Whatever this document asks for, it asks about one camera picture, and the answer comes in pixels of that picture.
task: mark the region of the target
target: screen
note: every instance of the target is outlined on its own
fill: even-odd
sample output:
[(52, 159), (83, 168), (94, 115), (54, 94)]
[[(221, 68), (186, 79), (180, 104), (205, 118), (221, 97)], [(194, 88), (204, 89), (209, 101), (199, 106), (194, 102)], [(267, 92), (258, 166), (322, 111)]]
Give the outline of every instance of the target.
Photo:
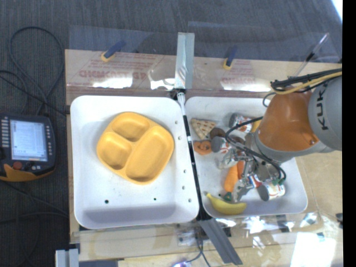
[(10, 120), (12, 160), (47, 161), (45, 125)]

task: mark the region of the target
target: yellow banana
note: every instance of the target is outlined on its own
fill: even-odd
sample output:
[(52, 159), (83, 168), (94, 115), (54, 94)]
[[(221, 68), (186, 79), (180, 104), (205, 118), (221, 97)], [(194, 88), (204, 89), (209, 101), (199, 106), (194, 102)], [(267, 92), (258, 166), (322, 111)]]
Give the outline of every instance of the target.
[(247, 204), (245, 202), (225, 202), (223, 200), (220, 200), (219, 198), (212, 196), (210, 193), (207, 193), (206, 196), (209, 198), (214, 209), (225, 215), (239, 215), (244, 212), (247, 207)]

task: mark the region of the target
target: dark floor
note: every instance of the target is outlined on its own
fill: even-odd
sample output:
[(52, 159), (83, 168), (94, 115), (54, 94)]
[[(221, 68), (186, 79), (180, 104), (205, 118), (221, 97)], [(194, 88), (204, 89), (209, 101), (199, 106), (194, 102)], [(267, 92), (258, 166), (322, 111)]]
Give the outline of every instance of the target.
[[(329, 33), (315, 60), (339, 62), (342, 26), (332, 0), (0, 0), (0, 75), (19, 87), (0, 80), (0, 111), (34, 115), (41, 104), (38, 98), (48, 95), (58, 156), (50, 176), (12, 183), (13, 187), (0, 182), (0, 266), (54, 266), (55, 251), (69, 248), (68, 219), (58, 210), (68, 212), (61, 64), (64, 48), (93, 47), (93, 37), (84, 38), (76, 31), (101, 27), (173, 36), (195, 32), (195, 54), (200, 56), (223, 55), (216, 43), (232, 35), (240, 44), (239, 58), (295, 61), (304, 60), (323, 34)], [(11, 39), (23, 27), (41, 29), (23, 30)], [(62, 47), (42, 29), (53, 33)], [(171, 46), (162, 46), (161, 53), (172, 54), (171, 50)], [(27, 98), (25, 90), (37, 99)], [(23, 216), (36, 211), (57, 214)]]

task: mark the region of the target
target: blue and yellow clip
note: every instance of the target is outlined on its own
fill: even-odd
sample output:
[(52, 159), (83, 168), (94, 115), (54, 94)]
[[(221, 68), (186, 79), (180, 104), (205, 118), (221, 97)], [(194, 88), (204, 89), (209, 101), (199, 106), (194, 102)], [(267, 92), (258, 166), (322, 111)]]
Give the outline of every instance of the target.
[(108, 62), (115, 56), (115, 52), (121, 51), (121, 49), (125, 46), (126, 42), (119, 41), (115, 43), (111, 48), (109, 48), (106, 52), (103, 52), (101, 55), (101, 60), (104, 62)]
[(233, 66), (233, 60), (236, 55), (236, 51), (238, 50), (237, 46), (233, 46), (233, 48), (230, 51), (229, 56), (224, 60), (223, 68), (226, 70), (230, 70)]

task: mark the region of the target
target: pizza slice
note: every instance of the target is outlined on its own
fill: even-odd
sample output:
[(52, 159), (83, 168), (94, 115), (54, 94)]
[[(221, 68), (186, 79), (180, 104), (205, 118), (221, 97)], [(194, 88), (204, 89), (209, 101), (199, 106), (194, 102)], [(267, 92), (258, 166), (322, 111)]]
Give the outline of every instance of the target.
[(208, 120), (200, 120), (198, 118), (191, 119), (191, 125), (198, 135), (203, 140), (209, 134), (209, 132), (215, 127), (216, 123)]

